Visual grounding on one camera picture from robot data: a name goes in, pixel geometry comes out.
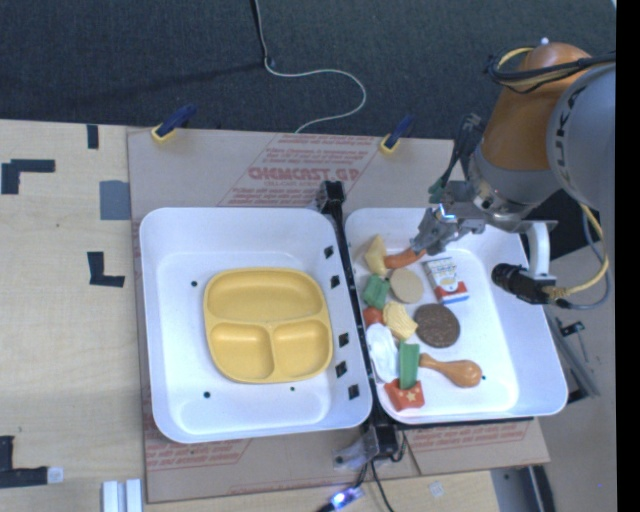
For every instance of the green stick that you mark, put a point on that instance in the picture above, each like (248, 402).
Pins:
(409, 364)

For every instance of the green toy vegetable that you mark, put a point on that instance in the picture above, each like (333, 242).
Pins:
(376, 292)

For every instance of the brown cardboard board red print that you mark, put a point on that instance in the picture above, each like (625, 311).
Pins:
(210, 170)

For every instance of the white red blue carton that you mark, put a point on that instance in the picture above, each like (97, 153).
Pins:
(446, 281)

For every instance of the yellow ridged toy food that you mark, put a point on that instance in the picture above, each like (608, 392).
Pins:
(399, 320)

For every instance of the yellow cheese wedge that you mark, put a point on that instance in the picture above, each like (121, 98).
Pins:
(375, 254)

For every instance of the red box with yellow star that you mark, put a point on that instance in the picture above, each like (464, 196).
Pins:
(407, 397)

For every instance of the yellow divided plate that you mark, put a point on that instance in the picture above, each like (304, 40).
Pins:
(265, 325)

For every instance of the brown chicken drumstick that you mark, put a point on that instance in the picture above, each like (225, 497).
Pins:
(457, 371)

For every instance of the black cylinder on white bracket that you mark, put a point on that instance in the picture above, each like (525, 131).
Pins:
(522, 284)

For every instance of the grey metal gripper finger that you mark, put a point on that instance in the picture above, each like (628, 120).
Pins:
(445, 237)
(425, 231)

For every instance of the white plastic tray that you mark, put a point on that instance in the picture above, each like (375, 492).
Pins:
(505, 350)
(175, 320)

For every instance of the brown round biscuit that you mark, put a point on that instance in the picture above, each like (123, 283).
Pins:
(436, 326)

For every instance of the white ridged toy food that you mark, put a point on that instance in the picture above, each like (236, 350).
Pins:
(381, 352)

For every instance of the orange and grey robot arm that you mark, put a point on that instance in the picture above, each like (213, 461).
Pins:
(520, 130)

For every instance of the orange sausage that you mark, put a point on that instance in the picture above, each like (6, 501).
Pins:
(400, 259)

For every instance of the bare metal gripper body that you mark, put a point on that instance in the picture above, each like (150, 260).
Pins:
(467, 207)

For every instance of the tan round biscuit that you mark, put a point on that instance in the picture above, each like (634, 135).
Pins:
(406, 286)

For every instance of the red tomato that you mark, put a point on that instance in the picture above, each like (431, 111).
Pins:
(371, 317)

